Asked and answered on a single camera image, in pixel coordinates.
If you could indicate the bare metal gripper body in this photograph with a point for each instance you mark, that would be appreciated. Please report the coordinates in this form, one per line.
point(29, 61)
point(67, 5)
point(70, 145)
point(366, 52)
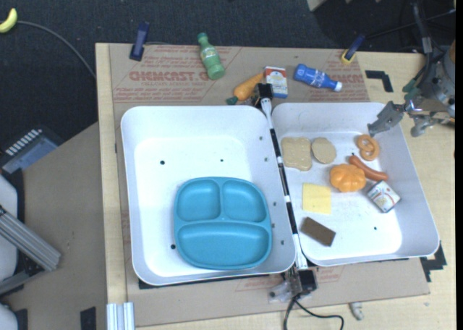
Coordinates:
point(436, 86)

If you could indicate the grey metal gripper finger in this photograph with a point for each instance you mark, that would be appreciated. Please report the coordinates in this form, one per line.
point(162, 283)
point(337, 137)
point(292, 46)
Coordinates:
point(387, 117)
point(422, 125)

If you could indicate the orange toy pretzel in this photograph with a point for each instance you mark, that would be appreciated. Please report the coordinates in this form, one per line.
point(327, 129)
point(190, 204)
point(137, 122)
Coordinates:
point(374, 151)

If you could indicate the orange toy sausage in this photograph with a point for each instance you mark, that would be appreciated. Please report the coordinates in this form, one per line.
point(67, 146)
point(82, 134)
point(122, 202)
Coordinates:
point(369, 171)

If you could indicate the round tan biscuit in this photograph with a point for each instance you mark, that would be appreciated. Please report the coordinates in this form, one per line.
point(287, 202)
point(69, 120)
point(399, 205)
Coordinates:
point(323, 150)

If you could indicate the orange toy pumpkin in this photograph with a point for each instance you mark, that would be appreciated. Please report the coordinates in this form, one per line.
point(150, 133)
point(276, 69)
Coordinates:
point(347, 177)

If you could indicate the small white printed can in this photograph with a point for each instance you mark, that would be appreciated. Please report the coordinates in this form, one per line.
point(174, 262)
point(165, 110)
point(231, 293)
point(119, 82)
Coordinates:
point(383, 196)

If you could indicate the blue bottle white cap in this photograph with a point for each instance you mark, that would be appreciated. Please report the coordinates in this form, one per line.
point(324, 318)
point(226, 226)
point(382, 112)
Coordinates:
point(313, 76)

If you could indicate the tan toy bread slice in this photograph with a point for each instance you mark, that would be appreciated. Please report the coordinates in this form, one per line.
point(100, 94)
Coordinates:
point(296, 154)

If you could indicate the yellow toy cheese slice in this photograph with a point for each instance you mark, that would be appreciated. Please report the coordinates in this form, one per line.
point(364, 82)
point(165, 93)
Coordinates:
point(317, 199)

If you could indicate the white plastic tray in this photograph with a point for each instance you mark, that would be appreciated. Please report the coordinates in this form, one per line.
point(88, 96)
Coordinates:
point(361, 227)
point(188, 133)

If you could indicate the white and orange carton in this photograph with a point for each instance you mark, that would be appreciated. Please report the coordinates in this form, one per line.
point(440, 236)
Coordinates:
point(276, 81)

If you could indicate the thin black and white rod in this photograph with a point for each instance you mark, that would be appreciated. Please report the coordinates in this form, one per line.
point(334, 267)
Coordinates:
point(283, 173)

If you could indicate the brown rectangular chocolate bar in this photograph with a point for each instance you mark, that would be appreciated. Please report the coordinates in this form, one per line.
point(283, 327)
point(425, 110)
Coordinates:
point(318, 231)

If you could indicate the orange toy carrot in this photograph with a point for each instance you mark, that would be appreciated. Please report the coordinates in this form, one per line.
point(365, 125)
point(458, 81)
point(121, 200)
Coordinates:
point(246, 87)

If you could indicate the green plastic bottle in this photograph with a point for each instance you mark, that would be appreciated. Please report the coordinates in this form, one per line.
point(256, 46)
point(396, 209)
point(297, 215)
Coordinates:
point(212, 61)

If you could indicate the blue divided plate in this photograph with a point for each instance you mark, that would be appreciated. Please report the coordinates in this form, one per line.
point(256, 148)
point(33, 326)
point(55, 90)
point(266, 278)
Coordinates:
point(220, 234)

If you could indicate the brown cardboard board red print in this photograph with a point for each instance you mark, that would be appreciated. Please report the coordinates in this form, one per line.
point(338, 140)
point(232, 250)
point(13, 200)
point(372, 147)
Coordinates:
point(173, 79)

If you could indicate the yellow banana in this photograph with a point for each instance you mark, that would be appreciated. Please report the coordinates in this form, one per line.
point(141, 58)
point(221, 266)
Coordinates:
point(9, 22)

